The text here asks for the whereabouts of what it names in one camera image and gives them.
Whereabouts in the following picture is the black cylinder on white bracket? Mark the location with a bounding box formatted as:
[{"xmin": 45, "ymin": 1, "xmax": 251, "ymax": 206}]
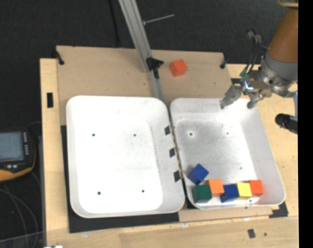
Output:
[{"xmin": 274, "ymin": 91, "xmax": 299, "ymax": 135}]

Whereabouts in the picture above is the yellow cube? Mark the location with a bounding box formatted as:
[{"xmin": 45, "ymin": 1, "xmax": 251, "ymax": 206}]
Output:
[{"xmin": 236, "ymin": 182, "xmax": 253, "ymax": 198}]

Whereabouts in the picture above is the white plastic tray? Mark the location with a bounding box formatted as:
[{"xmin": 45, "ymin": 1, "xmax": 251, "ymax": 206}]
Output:
[
  {"xmin": 65, "ymin": 95, "xmax": 186, "ymax": 219},
  {"xmin": 169, "ymin": 97, "xmax": 287, "ymax": 211}
]

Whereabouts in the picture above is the orange cube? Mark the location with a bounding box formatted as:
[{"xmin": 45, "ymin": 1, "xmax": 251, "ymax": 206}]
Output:
[
  {"xmin": 169, "ymin": 58, "xmax": 188, "ymax": 78},
  {"xmin": 206, "ymin": 179, "xmax": 225, "ymax": 197},
  {"xmin": 248, "ymin": 179, "xmax": 265, "ymax": 197}
]

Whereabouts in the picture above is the green cube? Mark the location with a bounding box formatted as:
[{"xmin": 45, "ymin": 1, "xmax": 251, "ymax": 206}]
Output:
[{"xmin": 191, "ymin": 184, "xmax": 213, "ymax": 204}]

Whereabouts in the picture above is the blue cube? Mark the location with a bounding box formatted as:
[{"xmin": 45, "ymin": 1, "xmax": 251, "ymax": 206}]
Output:
[
  {"xmin": 187, "ymin": 163, "xmax": 210, "ymax": 185},
  {"xmin": 219, "ymin": 184, "xmax": 240, "ymax": 203}
]

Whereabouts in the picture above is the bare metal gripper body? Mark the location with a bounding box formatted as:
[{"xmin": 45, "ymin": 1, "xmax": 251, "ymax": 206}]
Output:
[{"xmin": 239, "ymin": 64, "xmax": 295, "ymax": 98}]

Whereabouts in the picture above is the brown cardboard board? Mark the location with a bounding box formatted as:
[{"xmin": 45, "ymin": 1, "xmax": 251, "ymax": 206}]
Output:
[{"xmin": 55, "ymin": 45, "xmax": 280, "ymax": 223}]

